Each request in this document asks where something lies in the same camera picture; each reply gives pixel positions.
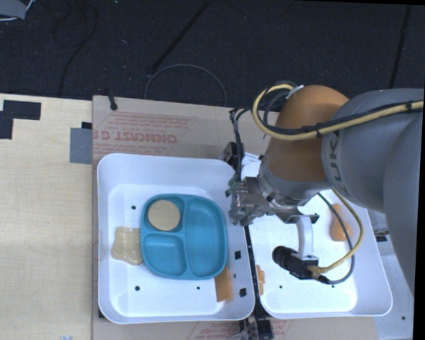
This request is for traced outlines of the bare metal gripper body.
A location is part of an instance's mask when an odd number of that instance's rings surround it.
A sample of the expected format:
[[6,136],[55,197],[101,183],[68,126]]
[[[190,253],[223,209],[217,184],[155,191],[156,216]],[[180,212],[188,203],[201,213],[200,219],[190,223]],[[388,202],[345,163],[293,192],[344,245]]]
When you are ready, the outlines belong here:
[[263,178],[245,177],[233,184],[233,204],[243,211],[259,211],[259,217],[277,216],[284,223],[297,223],[304,214],[299,210],[299,200],[283,196]]

